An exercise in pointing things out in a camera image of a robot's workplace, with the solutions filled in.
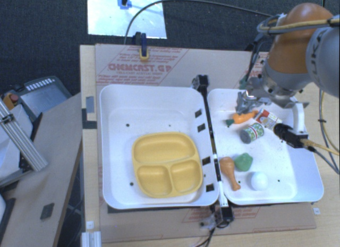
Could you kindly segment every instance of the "dark floor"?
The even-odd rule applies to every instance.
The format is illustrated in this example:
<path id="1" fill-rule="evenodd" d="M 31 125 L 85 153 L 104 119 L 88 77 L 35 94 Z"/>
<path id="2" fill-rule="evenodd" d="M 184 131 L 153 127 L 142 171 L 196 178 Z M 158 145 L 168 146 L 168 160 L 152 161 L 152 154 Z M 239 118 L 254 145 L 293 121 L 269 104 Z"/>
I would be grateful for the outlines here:
<path id="1" fill-rule="evenodd" d="M 208 0 L 258 10 L 287 13 L 303 2 L 321 0 Z M 11 85 L 55 75 L 71 94 L 80 91 L 79 46 L 122 44 L 122 37 L 87 33 L 87 0 L 0 0 L 0 93 Z M 339 0 L 325 7 L 339 14 Z M 244 50 L 264 17 L 214 5 L 164 5 L 167 39 L 150 39 L 154 46 Z M 79 246 L 82 204 L 80 175 L 75 179 L 59 246 Z"/>

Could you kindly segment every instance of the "white ball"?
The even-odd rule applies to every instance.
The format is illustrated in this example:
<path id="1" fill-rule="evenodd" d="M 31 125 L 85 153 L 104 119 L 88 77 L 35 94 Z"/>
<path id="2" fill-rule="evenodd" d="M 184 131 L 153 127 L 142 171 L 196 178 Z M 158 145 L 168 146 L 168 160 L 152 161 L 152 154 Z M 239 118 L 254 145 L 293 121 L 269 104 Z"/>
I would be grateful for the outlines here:
<path id="1" fill-rule="evenodd" d="M 265 190 L 268 187 L 268 177 L 263 172 L 255 172 L 251 177 L 251 186 L 255 190 Z"/>

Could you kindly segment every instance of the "brown drumstick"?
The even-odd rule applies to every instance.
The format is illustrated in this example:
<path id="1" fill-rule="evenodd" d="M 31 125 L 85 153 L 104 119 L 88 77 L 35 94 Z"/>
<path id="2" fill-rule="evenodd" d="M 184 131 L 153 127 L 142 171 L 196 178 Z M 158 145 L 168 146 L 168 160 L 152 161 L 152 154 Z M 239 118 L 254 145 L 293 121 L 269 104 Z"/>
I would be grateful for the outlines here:
<path id="1" fill-rule="evenodd" d="M 232 184 L 233 190 L 239 190 L 241 186 L 237 183 L 235 179 L 235 164 L 234 161 L 230 157 L 224 157 L 219 161 L 219 166 L 221 168 L 221 172 L 226 175 Z"/>

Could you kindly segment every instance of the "green can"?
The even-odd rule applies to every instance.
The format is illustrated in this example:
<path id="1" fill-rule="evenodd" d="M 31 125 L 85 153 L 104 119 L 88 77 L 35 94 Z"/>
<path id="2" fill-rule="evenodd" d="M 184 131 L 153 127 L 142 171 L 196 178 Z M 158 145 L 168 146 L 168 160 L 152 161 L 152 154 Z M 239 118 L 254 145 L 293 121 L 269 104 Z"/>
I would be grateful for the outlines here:
<path id="1" fill-rule="evenodd" d="M 265 130 L 263 126 L 256 122 L 248 126 L 247 128 L 241 130 L 240 138 L 244 143 L 249 144 L 250 142 L 260 138 L 264 134 Z"/>

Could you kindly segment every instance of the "yellow cable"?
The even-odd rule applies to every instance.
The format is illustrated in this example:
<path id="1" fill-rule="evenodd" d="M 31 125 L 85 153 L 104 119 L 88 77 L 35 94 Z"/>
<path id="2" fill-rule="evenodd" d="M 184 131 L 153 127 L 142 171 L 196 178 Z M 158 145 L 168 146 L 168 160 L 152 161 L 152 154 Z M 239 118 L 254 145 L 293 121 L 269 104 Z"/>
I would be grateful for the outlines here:
<path id="1" fill-rule="evenodd" d="M 320 145 L 320 144 L 317 144 L 309 139 L 300 139 L 300 141 L 305 145 L 305 146 L 312 146 L 312 147 L 318 147 L 318 148 L 321 148 L 323 150 L 326 150 L 326 151 L 329 151 L 337 156 L 339 156 L 339 153 L 337 151 L 334 151 L 332 149 L 329 149 L 327 148 L 326 146 L 323 146 L 323 145 Z"/>
<path id="2" fill-rule="evenodd" d="M 275 27 L 267 27 L 261 24 L 259 26 L 259 29 L 262 31 L 268 31 L 269 29 L 271 31 L 280 31 L 285 29 L 292 29 L 292 28 L 300 28 L 300 27 L 308 27 L 308 26 L 314 26 L 314 25 L 329 25 L 329 24 L 335 24 L 340 23 L 340 19 L 330 19 L 330 20 L 313 20 L 313 21 L 303 21 L 303 22 L 297 22 L 282 26 L 275 26 Z"/>
<path id="3" fill-rule="evenodd" d="M 325 95 L 325 92 L 323 91 L 322 92 L 322 95 L 321 95 L 321 119 L 323 120 L 324 119 L 324 109 L 322 107 L 323 103 L 324 103 L 324 95 Z M 329 138 L 328 136 L 328 133 L 326 131 L 326 127 L 324 127 L 324 133 L 325 133 L 325 136 L 326 136 L 326 139 L 328 140 L 329 144 L 333 147 L 334 150 L 336 150 L 337 152 L 339 152 L 339 149 L 334 145 L 334 143 L 332 142 L 332 140 Z"/>

